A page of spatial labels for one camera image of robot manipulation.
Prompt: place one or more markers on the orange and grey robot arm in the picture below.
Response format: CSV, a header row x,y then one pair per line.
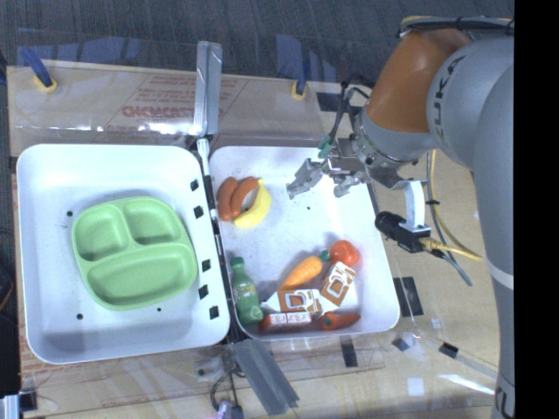
x,y
476,116

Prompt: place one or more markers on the brown cardboard board red print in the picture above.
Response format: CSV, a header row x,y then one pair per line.
x,y
131,103

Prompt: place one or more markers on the green divided plate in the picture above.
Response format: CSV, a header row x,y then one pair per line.
x,y
140,273

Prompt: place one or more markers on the yellow banana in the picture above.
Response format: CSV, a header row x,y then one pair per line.
x,y
260,210

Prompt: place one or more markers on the orange bell pepper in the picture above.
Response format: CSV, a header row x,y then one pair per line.
x,y
345,252

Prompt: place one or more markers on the green plastic bottle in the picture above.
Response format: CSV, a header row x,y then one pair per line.
x,y
244,295

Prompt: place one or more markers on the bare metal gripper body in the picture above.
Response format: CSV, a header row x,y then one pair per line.
x,y
349,160

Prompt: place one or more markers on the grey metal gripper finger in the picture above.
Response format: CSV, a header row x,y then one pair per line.
x,y
305,177
347,185

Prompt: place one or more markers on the black cylinder on white bracket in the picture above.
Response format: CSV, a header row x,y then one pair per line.
x,y
399,229

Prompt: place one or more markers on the orange-brown toy sausage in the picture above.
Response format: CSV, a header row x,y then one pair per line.
x,y
225,199
242,192

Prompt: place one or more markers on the orange and white carton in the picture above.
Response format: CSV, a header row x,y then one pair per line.
x,y
338,284
294,301

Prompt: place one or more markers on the white plastic tray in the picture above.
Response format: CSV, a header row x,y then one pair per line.
x,y
301,225
48,181

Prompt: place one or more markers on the orange carrot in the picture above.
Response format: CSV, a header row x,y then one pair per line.
x,y
303,271
342,320

